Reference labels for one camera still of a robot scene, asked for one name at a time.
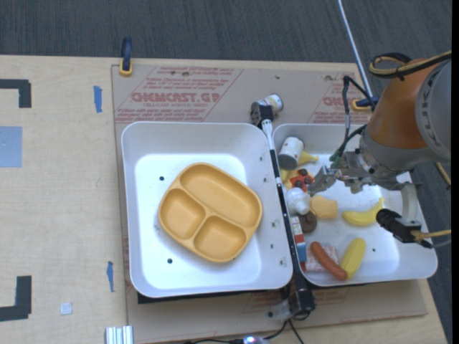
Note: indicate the white can with orange dots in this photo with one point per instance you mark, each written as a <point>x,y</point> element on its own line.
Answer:
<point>291,151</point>

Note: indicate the thin black and white rod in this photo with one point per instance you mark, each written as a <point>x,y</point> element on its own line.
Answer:
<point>287,213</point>

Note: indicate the yellow divided plate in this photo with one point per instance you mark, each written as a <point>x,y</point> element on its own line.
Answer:
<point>211,210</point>

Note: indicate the black cylinder on white bracket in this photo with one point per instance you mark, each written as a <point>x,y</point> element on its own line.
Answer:
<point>396,224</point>

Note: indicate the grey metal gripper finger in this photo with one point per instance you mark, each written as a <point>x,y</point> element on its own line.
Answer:
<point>321,184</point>
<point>328,170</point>

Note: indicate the pink and white packet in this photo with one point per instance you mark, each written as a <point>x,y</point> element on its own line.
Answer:
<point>313,263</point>

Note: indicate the small white bottle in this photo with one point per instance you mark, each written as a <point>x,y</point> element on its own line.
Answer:
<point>297,200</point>

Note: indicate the brown cardboard board red print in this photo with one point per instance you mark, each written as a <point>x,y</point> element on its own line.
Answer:
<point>222,95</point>

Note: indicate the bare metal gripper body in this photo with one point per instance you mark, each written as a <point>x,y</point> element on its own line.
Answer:
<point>365,172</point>

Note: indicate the red and white carton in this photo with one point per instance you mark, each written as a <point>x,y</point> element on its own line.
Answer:
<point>296,229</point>

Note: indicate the small white and yellow can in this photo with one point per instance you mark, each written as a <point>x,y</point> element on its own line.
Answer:
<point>274,102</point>

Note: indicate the brown doughnut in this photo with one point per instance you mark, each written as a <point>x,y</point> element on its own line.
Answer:
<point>309,223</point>

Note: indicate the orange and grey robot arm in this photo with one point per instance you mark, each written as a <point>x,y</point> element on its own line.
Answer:
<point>401,120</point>

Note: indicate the yellow banana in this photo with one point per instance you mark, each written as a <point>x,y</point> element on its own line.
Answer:
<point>362,217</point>

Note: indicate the blue cube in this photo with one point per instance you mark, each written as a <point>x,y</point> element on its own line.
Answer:
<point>302,252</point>

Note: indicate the toy pizza slice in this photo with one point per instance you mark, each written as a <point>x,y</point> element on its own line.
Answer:
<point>299,182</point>

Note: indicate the yellow corn cob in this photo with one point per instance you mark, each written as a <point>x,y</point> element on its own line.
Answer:
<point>353,256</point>

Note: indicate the yellow ridged toy food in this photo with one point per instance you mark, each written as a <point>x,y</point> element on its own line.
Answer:
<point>324,208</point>

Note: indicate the orange sausage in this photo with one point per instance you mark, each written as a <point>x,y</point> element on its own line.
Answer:
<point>328,262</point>

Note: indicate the white plastic tray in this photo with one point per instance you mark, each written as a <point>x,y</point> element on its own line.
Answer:
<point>391,263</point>
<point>150,271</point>

